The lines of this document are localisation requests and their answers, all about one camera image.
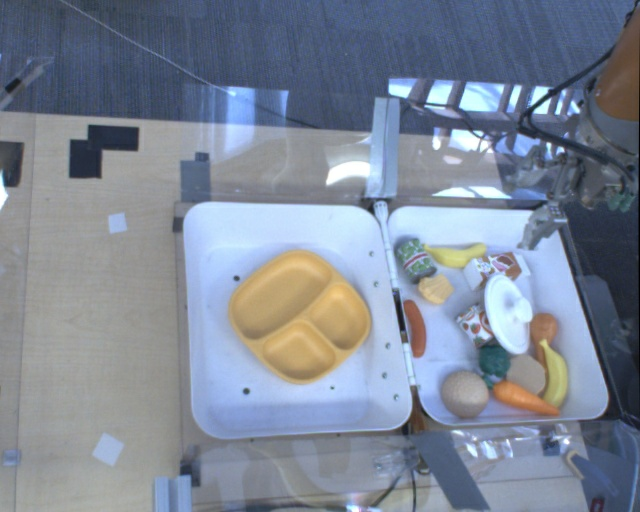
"toy vegetable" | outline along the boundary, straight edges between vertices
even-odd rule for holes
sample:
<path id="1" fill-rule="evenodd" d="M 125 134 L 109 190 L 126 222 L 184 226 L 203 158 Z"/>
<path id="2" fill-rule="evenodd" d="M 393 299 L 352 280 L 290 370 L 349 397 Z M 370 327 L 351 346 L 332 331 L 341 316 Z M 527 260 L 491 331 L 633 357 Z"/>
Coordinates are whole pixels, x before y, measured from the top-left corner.
<path id="1" fill-rule="evenodd" d="M 489 402 L 489 391 L 480 375 L 466 370 L 449 374 L 440 396 L 444 406 L 459 418 L 475 418 Z"/>
<path id="2" fill-rule="evenodd" d="M 500 345 L 485 345 L 478 352 L 480 353 L 480 369 L 483 372 L 482 378 L 487 387 L 491 389 L 494 382 L 502 380 L 509 371 L 511 365 L 509 353 Z"/>
<path id="3" fill-rule="evenodd" d="M 526 409 L 548 416 L 558 416 L 560 414 L 557 407 L 548 404 L 539 396 L 508 380 L 503 380 L 493 385 L 493 396 L 500 402 L 518 409 Z"/>
<path id="4" fill-rule="evenodd" d="M 547 340 L 547 343 L 551 345 L 551 342 L 558 334 L 558 321 L 549 313 L 538 313 L 531 320 L 531 340 L 533 341 L 536 349 L 536 359 L 538 362 L 547 369 L 547 360 L 545 359 L 545 352 L 540 342 Z"/>

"divided plate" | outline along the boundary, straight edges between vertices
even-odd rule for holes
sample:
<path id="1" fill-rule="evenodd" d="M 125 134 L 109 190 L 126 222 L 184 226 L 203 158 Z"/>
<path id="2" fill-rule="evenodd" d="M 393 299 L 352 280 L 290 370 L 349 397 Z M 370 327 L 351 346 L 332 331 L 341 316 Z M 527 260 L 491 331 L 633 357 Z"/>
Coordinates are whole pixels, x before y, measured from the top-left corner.
<path id="1" fill-rule="evenodd" d="M 309 251 L 288 251 L 233 294 L 229 320 L 271 371 L 308 384 L 335 370 L 367 338 L 371 316 L 340 273 Z"/>

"carrot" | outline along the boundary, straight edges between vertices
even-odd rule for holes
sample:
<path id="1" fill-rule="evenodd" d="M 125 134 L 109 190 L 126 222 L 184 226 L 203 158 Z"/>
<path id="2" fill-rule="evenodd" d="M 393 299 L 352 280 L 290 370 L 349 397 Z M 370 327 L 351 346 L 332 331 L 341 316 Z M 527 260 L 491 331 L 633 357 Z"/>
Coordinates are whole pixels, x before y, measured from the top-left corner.
<path id="1" fill-rule="evenodd" d="M 557 407 L 548 404 L 539 396 L 530 393 L 522 386 L 518 386 L 508 380 L 494 384 L 493 395 L 500 402 L 519 409 L 527 409 L 528 411 L 538 412 L 548 416 L 558 416 L 560 414 Z"/>

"toy can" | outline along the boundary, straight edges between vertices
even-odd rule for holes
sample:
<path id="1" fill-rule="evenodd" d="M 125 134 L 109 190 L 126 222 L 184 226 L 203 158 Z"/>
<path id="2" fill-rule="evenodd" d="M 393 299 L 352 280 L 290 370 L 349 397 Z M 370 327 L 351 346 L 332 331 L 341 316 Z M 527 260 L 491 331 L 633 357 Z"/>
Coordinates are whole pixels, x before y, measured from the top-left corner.
<path id="1" fill-rule="evenodd" d="M 420 243 L 414 238 L 396 249 L 396 256 L 412 282 L 417 283 L 423 277 L 436 273 L 436 266 Z"/>

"small tape square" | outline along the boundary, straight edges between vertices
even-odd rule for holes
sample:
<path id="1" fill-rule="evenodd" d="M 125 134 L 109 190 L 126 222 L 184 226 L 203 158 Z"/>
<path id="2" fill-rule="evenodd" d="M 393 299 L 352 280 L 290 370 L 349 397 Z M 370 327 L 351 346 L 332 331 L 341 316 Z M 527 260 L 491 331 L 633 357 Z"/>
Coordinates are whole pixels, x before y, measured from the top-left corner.
<path id="1" fill-rule="evenodd" d="M 22 453 L 20 450 L 5 450 L 2 452 L 2 465 L 7 467 L 20 465 Z"/>
<path id="2" fill-rule="evenodd" d="M 127 230 L 127 218 L 124 213 L 109 215 L 109 233 L 124 233 Z"/>
<path id="3" fill-rule="evenodd" d="M 93 450 L 93 456 L 100 462 L 113 467 L 118 462 L 118 457 L 120 457 L 123 448 L 124 443 L 122 441 L 118 441 L 115 437 L 104 433 Z"/>

